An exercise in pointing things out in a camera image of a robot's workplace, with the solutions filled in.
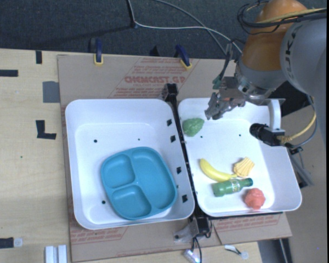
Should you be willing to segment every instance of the blue divided plate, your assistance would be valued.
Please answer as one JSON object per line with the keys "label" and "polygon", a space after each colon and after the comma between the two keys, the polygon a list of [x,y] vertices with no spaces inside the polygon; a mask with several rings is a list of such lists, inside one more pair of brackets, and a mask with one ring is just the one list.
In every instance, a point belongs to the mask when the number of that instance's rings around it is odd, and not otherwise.
{"label": "blue divided plate", "polygon": [[137,220],[170,208],[177,187],[161,155],[149,147],[136,147],[107,158],[101,180],[114,210]]}

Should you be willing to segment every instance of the toy bottle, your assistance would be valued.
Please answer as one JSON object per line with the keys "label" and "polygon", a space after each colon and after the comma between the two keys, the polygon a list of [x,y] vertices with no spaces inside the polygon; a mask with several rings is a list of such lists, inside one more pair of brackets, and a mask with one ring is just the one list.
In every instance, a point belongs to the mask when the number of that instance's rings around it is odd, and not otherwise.
{"label": "toy bottle", "polygon": [[229,179],[224,182],[214,183],[213,193],[216,197],[221,197],[226,194],[232,194],[240,192],[244,187],[250,187],[253,185],[251,178],[245,179]]}

